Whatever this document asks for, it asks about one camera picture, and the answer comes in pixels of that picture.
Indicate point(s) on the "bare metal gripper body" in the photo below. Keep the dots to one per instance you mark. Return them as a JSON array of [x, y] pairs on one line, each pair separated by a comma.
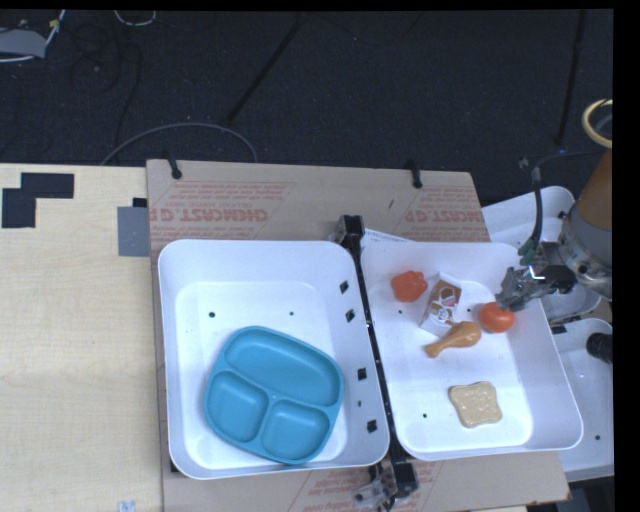
[[555, 280]]

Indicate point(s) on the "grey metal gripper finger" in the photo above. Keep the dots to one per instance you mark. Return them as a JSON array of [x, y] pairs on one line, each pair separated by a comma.
[[511, 282], [512, 302]]

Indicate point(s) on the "orange-red toy tomato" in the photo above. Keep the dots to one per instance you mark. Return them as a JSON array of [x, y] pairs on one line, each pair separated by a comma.
[[496, 318]]

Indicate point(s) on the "brown toy chicken drumstick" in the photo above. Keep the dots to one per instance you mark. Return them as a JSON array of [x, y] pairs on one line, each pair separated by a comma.
[[457, 337]]

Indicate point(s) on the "brown and white carton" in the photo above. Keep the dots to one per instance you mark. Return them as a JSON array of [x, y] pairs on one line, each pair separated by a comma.
[[442, 305]]

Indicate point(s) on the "white plastic tray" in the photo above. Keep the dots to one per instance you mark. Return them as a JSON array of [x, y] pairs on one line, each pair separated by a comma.
[[260, 300], [450, 370]]

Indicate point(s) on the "orange toy pepper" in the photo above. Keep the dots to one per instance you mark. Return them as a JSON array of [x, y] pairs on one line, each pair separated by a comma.
[[409, 286]]

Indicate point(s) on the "beige toy bread slice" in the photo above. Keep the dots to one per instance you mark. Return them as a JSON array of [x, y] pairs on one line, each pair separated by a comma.
[[475, 404]]

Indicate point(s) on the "white paper slip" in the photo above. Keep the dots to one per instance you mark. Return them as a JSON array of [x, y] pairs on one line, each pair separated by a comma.
[[387, 236]]

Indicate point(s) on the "thin black rod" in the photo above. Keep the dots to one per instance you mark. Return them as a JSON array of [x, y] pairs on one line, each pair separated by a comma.
[[374, 340]]

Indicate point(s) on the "brown cardboard board red print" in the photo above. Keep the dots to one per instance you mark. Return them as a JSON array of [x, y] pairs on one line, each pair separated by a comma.
[[280, 210]]

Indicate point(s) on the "blue divided plate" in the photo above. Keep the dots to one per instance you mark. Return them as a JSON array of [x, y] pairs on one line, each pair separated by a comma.
[[275, 395]]

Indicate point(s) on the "black cylinder on white bracket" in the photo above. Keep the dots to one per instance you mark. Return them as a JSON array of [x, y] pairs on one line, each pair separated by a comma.
[[601, 347]]

